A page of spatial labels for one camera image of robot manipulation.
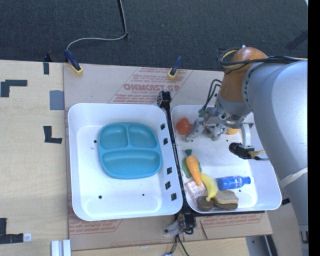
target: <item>gray carpet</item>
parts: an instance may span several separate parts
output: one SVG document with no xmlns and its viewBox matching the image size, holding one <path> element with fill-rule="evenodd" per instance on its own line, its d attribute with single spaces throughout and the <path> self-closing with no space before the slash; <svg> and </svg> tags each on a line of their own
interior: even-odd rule
<svg viewBox="0 0 320 256">
<path fill-rule="evenodd" d="M 80 63 L 220 70 L 218 48 L 241 45 L 268 56 L 308 57 L 304 0 L 122 0 L 129 37 L 80 41 L 69 50 Z M 0 59 L 63 62 L 70 42 L 118 38 L 117 0 L 0 2 Z"/>
</svg>

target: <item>blue bottle cap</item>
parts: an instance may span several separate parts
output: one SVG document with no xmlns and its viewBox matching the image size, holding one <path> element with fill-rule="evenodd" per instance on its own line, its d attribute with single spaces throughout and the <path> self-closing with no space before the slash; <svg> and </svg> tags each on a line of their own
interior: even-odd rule
<svg viewBox="0 0 320 256">
<path fill-rule="evenodd" d="M 243 184 L 251 184 L 251 178 L 250 177 L 243 177 L 242 181 L 243 181 Z"/>
</svg>

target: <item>toy tomato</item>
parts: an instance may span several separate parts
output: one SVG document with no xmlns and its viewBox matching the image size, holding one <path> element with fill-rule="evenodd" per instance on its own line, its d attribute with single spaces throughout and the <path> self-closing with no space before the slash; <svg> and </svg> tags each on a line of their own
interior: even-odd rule
<svg viewBox="0 0 320 256">
<path fill-rule="evenodd" d="M 181 135 L 186 135 L 191 130 L 191 124 L 189 123 L 187 118 L 182 118 L 177 124 L 176 128 Z"/>
</svg>

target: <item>toy carrot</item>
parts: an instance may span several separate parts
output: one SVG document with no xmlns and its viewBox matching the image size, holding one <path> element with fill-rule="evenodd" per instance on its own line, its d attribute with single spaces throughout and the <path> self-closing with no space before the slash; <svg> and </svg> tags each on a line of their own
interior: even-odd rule
<svg viewBox="0 0 320 256">
<path fill-rule="evenodd" d="M 200 169 L 199 169 L 199 163 L 198 163 L 198 159 L 192 155 L 192 150 L 191 149 L 187 149 L 185 151 L 185 153 L 187 154 L 186 157 L 186 166 L 188 167 L 195 183 L 198 186 L 201 186 L 202 182 L 201 182 L 201 176 L 200 176 Z"/>
</svg>

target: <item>plastic water bottle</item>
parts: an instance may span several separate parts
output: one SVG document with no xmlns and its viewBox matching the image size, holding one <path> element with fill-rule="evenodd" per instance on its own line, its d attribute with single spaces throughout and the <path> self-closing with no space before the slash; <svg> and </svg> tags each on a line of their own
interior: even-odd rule
<svg viewBox="0 0 320 256">
<path fill-rule="evenodd" d="M 219 190 L 232 190 L 241 188 L 244 184 L 250 184 L 251 178 L 242 176 L 229 176 L 219 178 L 217 183 Z"/>
</svg>

